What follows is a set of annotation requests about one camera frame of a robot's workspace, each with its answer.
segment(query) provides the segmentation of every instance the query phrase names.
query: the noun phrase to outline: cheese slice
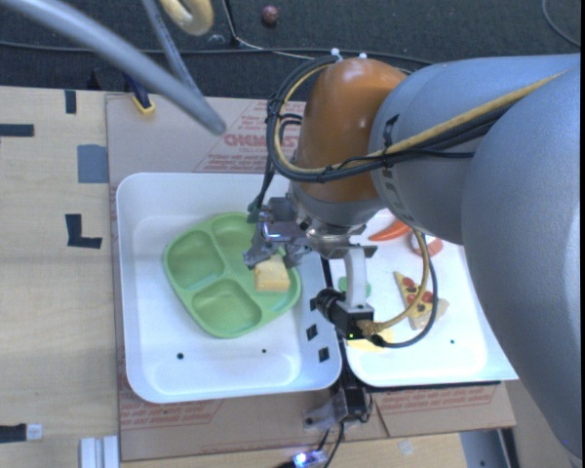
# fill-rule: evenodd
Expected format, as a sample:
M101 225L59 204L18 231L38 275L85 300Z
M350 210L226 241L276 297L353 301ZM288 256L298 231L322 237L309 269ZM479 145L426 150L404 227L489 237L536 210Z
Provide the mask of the cheese slice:
M274 254L253 268L253 287L257 292L285 292L291 286L284 259Z

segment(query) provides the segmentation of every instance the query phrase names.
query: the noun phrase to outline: divided green plate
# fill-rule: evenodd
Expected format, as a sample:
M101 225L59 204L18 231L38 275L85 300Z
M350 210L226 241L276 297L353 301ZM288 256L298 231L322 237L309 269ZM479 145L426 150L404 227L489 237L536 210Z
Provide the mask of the divided green plate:
M221 338L252 332L299 299L301 283L289 269L286 292L257 292L243 261L255 225L241 213L218 214L189 228L165 248L165 271L186 310L204 331Z

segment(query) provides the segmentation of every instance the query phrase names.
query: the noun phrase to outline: cardboard box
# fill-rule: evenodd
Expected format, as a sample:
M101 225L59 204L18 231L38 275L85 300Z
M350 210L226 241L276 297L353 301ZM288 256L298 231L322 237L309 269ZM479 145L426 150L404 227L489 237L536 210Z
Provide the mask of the cardboard box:
M315 446L324 431L308 428L304 415L326 403L329 390L156 405L130 388L117 262L117 186L140 172L261 174L266 162L265 100L209 99L228 127L213 136L161 97L155 97L156 109L148 115L138 112L130 97L112 95L106 103L122 460ZM302 113L303 103L291 102L287 111ZM287 155L297 138L298 127L287 129ZM373 401L369 422L350 428L345 442L515 424L502 383L378 392Z

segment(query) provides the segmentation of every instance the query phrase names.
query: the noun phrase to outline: orange toy vegetable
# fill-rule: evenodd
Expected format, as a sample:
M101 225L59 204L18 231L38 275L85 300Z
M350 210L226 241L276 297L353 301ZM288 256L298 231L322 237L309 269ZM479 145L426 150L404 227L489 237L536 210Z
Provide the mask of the orange toy vegetable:
M393 224L389 225L379 232L375 232L369 239L371 241L388 241L403 236L406 232L411 230L410 226L400 220L396 220Z

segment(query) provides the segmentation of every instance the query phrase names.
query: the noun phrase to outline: black fabric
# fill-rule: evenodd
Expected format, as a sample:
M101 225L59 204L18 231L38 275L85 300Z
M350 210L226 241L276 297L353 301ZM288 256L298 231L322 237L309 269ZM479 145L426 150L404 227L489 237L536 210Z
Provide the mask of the black fabric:
M63 0L142 49L158 49L138 0ZM489 56L564 54L580 51L546 21L542 0L212 0L213 29L202 37L169 29L181 50L310 48L382 52L393 65L415 70L426 62ZM279 10L275 26L261 21L264 6ZM580 0L549 0L556 26L580 42ZM0 6L0 40L73 46L44 27ZM166 66L164 56L153 56ZM267 98L299 58L272 54L184 55L206 96ZM115 68L92 54L41 52L0 45L0 85L87 89L93 71L108 71L105 90L123 91Z

